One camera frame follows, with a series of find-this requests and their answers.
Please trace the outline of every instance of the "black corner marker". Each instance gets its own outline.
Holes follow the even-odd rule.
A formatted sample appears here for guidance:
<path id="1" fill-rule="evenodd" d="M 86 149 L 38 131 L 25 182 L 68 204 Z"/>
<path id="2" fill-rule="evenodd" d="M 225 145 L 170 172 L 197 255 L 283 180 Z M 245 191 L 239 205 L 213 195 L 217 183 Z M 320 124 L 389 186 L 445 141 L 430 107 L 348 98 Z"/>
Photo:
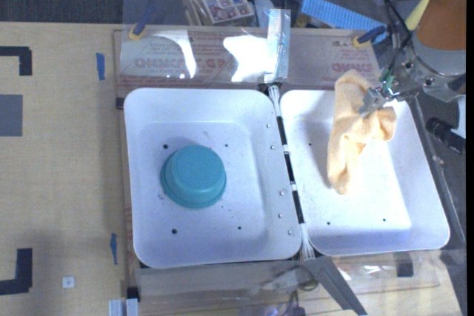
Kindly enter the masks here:
<path id="1" fill-rule="evenodd" d="M 17 249 L 15 279 L 0 280 L 0 295 L 24 294 L 32 286 L 33 249 Z"/>
<path id="2" fill-rule="evenodd" d="M 33 54 L 29 47 L 0 47 L 0 57 L 18 57 L 20 76 L 33 75 Z"/>

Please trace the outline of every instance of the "teal round object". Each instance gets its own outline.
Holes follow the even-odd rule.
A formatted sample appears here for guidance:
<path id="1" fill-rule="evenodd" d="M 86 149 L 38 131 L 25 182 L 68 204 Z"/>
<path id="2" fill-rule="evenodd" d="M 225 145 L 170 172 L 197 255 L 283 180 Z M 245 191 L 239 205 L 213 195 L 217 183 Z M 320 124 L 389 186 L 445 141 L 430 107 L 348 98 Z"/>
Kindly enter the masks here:
<path id="1" fill-rule="evenodd" d="M 176 150 L 161 168 L 161 185 L 187 208 L 212 206 L 224 193 L 227 176 L 220 157 L 201 145 Z"/>

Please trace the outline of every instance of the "gray square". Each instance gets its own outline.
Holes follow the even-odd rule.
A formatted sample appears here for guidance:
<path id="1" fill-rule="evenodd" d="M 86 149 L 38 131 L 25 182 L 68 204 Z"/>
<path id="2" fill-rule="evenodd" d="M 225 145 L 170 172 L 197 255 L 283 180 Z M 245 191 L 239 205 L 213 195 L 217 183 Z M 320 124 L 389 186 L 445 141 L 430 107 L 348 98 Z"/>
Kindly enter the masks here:
<path id="1" fill-rule="evenodd" d="M 0 136 L 23 135 L 23 95 L 0 94 Z"/>

